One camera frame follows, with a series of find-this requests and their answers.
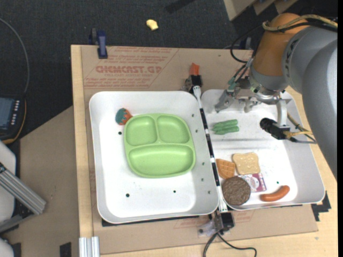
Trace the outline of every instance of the chocolate cookie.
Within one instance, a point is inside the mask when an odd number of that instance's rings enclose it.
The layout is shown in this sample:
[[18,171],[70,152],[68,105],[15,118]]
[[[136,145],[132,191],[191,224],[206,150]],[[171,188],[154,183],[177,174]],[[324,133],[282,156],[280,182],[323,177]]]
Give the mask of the chocolate cookie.
[[224,199],[232,206],[240,206],[250,198],[251,189],[249,184],[238,176],[226,179],[221,189]]

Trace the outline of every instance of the sausage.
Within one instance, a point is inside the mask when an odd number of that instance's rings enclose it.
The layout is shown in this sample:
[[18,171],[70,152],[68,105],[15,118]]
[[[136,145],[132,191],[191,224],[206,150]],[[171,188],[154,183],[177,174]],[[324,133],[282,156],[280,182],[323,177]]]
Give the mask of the sausage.
[[264,202],[274,202],[286,196],[289,191],[289,186],[281,186],[280,189],[274,193],[262,194],[260,199]]

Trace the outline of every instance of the black clamp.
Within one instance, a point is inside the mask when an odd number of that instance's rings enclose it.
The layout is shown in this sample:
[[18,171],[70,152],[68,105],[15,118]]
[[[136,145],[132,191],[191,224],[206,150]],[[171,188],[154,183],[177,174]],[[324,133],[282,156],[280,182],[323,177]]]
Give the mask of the black clamp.
[[107,59],[107,49],[106,49],[106,34],[105,31],[97,31],[95,28],[92,28],[91,33],[88,37],[88,42],[91,45],[99,45],[98,48],[98,57],[99,59]]

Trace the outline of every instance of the black floor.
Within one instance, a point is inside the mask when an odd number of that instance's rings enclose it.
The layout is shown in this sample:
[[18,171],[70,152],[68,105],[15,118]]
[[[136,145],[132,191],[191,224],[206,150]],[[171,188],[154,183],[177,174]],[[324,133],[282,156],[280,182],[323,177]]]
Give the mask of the black floor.
[[[338,0],[300,0],[288,12],[336,17]],[[93,27],[106,31],[108,45],[222,49],[276,15],[274,6],[259,16],[248,8],[230,22],[223,0],[0,0],[0,18],[21,36],[31,68],[21,136],[72,105],[70,45],[88,44]],[[160,27],[153,34],[150,18]],[[24,53],[2,23],[0,33],[0,95],[20,94]],[[260,34],[251,35],[253,48]]]

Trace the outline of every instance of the white tray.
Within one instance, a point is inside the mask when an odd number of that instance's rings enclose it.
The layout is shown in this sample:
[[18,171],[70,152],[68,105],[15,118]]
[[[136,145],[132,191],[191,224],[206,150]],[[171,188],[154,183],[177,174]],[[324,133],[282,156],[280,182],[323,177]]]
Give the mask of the white tray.
[[[120,108],[133,116],[173,114],[185,120],[195,145],[196,164],[180,176],[143,178],[126,161]],[[210,214],[218,206],[206,136],[194,96],[186,92],[99,92],[90,100],[96,194],[101,217],[120,224]]]
[[[310,145],[277,140],[259,126],[259,122],[265,117],[277,120],[276,106],[259,104],[253,107],[251,112],[245,113],[244,103],[239,104],[235,101],[230,108],[217,113],[214,105],[219,102],[221,94],[222,90],[212,89],[202,95],[214,156],[232,161],[232,155],[235,153],[256,153],[267,188],[264,192],[252,193],[245,204],[231,207],[236,210],[247,210],[320,202],[325,190]],[[282,97],[292,99],[288,93],[284,93]],[[298,123],[301,123],[293,99],[287,104],[287,110]],[[239,132],[216,135],[211,130],[215,123],[230,119],[238,120]],[[291,131],[294,131],[293,124],[288,124]],[[306,140],[306,137],[302,135],[297,139]],[[284,198],[270,203],[260,201],[259,196],[262,193],[273,193],[281,185],[290,187]]]

